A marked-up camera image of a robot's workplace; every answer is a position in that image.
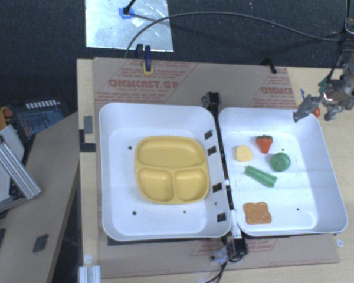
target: green round toy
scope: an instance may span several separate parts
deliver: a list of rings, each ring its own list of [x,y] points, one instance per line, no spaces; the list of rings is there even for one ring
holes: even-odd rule
[[[280,152],[271,157],[270,163],[275,171],[282,172],[289,168],[291,160],[287,154]]]

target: yellow plate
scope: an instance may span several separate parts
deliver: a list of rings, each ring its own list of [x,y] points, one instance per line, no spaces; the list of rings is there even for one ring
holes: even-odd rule
[[[137,186],[155,203],[194,203],[206,197],[209,173],[203,147],[180,136],[151,136],[135,150]]]

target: black floor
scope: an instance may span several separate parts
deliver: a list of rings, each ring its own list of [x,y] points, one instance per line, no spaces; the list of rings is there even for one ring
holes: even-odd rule
[[[240,12],[319,37],[340,32],[345,15],[345,0],[167,1],[169,14]],[[0,104],[61,97],[77,110],[76,59],[124,54],[86,48],[84,11],[84,0],[0,0]],[[171,20],[171,30],[175,52],[154,53],[155,59],[256,65],[270,57],[279,66],[330,67],[337,49],[335,42],[237,17],[182,17]],[[76,278],[78,230],[75,203],[54,282]]]

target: white tray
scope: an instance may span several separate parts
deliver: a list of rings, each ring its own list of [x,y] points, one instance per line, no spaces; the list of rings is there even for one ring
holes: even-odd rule
[[[295,235],[340,232],[348,217],[329,159],[319,121],[312,114],[295,123],[291,110],[226,108],[219,114],[232,198],[237,223],[251,236]],[[271,135],[273,144],[262,154],[255,143],[260,135]],[[250,147],[253,159],[239,162],[235,148]],[[270,157],[285,152],[291,166],[285,172],[270,167]],[[245,175],[252,165],[277,176],[273,188]],[[272,221],[249,225],[243,204],[266,202]]]
[[[119,241],[214,238],[225,235],[231,218],[215,122],[202,107],[111,103],[99,114],[103,227]],[[212,136],[206,139],[205,134]],[[135,176],[135,148],[149,136],[183,136],[205,149],[210,189],[197,203],[163,205],[145,199]],[[216,153],[208,155],[208,149]],[[213,185],[222,189],[214,192]]]

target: gray cable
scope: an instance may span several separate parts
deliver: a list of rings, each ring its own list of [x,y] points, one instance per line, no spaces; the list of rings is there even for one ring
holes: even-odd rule
[[[290,27],[281,25],[281,24],[279,24],[279,23],[275,23],[275,22],[273,22],[273,21],[269,21],[269,20],[262,19],[262,18],[259,18],[259,17],[255,17],[255,16],[251,16],[251,15],[241,14],[241,13],[238,13],[238,12],[216,12],[216,11],[185,12],[185,13],[181,13],[181,14],[175,14],[175,15],[170,15],[170,16],[163,17],[163,18],[158,19],[158,20],[155,20],[155,21],[153,21],[152,23],[150,23],[150,24],[148,24],[147,26],[145,26],[142,30],[140,30],[140,31],[132,38],[132,40],[131,40],[129,46],[128,46],[127,49],[126,49],[126,52],[125,52],[125,54],[124,54],[124,57],[127,58],[127,55],[129,54],[131,45],[135,42],[135,40],[137,39],[137,37],[140,36],[143,32],[145,32],[148,28],[150,28],[150,27],[154,26],[155,24],[160,23],[160,22],[162,22],[162,21],[164,21],[164,20],[168,20],[168,19],[171,19],[171,18],[177,18],[177,17],[193,16],[193,15],[230,15],[230,16],[248,18],[248,19],[253,19],[253,20],[256,20],[256,21],[261,21],[261,22],[264,22],[264,23],[268,23],[268,24],[271,24],[271,25],[274,25],[274,26],[277,26],[277,27],[286,29],[286,30],[288,30],[288,31],[295,32],[296,34],[304,35],[305,37],[309,37],[309,38],[313,38],[313,39],[317,39],[317,40],[321,40],[321,41],[338,42],[338,39],[317,37],[317,36],[315,36],[315,35],[310,35],[310,34],[307,34],[307,33],[305,33],[305,32],[301,32],[301,31],[298,31],[298,30],[296,30],[296,29],[293,29],[293,28],[290,28]]]

